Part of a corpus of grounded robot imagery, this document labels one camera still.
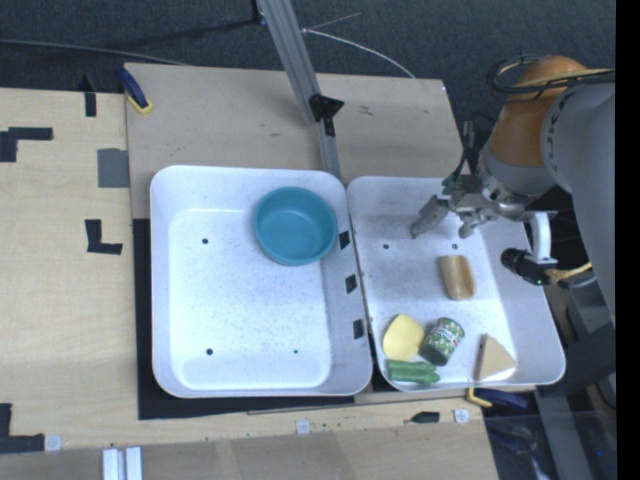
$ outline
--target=table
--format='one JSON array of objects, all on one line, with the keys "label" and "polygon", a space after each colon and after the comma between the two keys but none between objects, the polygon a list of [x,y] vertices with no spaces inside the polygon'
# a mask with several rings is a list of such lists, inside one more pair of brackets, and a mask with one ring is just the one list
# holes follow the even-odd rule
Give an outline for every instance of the table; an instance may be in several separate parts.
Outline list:
[{"label": "table", "polygon": [[[497,477],[480,409],[460,393],[424,400],[365,391],[345,407],[138,420],[131,225],[148,218],[150,176],[173,163],[319,168],[319,155],[284,73],[128,68],[154,103],[149,116],[118,94],[95,95],[91,117],[82,93],[0,90],[0,130],[54,133],[51,141],[19,140],[16,162],[0,163],[0,401],[13,404],[12,435],[59,435],[66,451],[3,456],[0,471],[45,474],[58,464],[68,477],[74,464],[99,466],[97,449],[143,446],[153,478],[173,478],[160,464],[175,469],[177,458],[198,456],[208,457],[205,469],[227,464],[224,478],[250,478],[259,450],[290,450],[284,463],[300,460],[296,443],[311,441],[300,441],[295,422],[305,419],[312,448],[344,465],[339,478],[387,478],[385,457],[397,454],[407,474],[429,465],[452,477]],[[444,177],[455,168],[459,139],[440,81],[319,82],[347,102],[334,119],[345,183],[364,174]],[[100,186],[99,150],[128,151],[130,188]],[[101,220],[103,243],[122,244],[121,254],[87,252],[91,219]],[[454,423],[458,408],[468,411],[467,424]],[[440,412],[441,423],[405,423],[419,411]]]}]

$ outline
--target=white tray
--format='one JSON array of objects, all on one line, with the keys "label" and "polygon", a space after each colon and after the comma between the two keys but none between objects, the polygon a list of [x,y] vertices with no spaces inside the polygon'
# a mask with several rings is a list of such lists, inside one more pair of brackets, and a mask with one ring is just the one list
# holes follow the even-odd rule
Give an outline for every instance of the white tray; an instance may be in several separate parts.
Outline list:
[{"label": "white tray", "polygon": [[[287,267],[260,249],[255,204],[314,191],[341,239]],[[317,171],[172,166],[151,183],[152,357],[184,398],[351,395],[370,381],[365,310],[342,184]]]},{"label": "white tray", "polygon": [[[398,313],[428,327],[439,317],[459,322],[466,336],[448,364],[437,369],[441,380],[429,387],[391,382],[402,391],[472,386],[551,384],[565,369],[564,352],[541,287],[533,286],[500,264],[508,247],[528,249],[524,227],[499,219],[476,228],[462,240],[460,219],[450,214],[436,228],[412,239],[409,227],[440,179],[363,177],[347,189],[358,261],[375,351],[387,378],[382,337]],[[471,264],[476,294],[466,301],[447,295],[438,257],[462,254]],[[473,380],[481,335],[489,333],[517,360],[515,371],[491,382]],[[423,360],[416,355],[413,360]]]}]

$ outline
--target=tin can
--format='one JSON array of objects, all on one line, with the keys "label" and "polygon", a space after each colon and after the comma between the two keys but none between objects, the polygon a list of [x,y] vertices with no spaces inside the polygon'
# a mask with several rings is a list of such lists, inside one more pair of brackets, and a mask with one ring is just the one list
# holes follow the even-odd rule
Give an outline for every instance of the tin can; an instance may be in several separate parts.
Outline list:
[{"label": "tin can", "polygon": [[438,318],[421,347],[421,354],[431,364],[444,366],[464,338],[464,329],[451,318]]}]

